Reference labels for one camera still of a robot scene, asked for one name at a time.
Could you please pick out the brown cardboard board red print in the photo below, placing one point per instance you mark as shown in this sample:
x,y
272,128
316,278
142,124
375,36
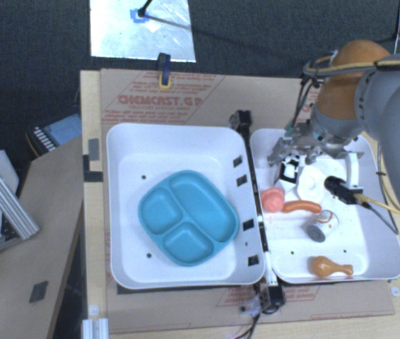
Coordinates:
x,y
171,94

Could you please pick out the white plastic tray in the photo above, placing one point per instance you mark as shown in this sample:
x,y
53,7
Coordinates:
x,y
133,260
369,245

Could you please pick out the orange toy sausage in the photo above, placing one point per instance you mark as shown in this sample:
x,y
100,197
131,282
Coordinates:
x,y
302,207

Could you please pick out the pink toy ham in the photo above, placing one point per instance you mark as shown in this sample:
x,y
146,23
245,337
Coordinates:
x,y
273,200

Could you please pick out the thin black and white rod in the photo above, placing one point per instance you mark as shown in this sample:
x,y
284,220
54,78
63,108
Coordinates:
x,y
258,207

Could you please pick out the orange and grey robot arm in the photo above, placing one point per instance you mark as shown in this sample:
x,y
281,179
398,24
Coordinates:
x,y
391,104

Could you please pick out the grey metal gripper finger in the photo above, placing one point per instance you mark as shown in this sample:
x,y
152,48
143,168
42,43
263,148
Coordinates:
x,y
276,153
310,156

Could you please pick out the orange toy chicken drumstick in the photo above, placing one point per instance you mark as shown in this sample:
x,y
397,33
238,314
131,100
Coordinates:
x,y
325,266

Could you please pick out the black cylinder on white bracket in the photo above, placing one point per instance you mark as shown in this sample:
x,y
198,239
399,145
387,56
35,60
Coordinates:
x,y
341,188

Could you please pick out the black and white carton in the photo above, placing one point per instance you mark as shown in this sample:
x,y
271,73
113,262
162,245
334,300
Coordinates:
x,y
288,171

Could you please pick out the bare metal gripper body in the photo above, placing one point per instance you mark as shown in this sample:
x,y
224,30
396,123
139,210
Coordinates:
x,y
314,140

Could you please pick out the blue divided plate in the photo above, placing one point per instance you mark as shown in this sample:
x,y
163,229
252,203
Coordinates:
x,y
189,221

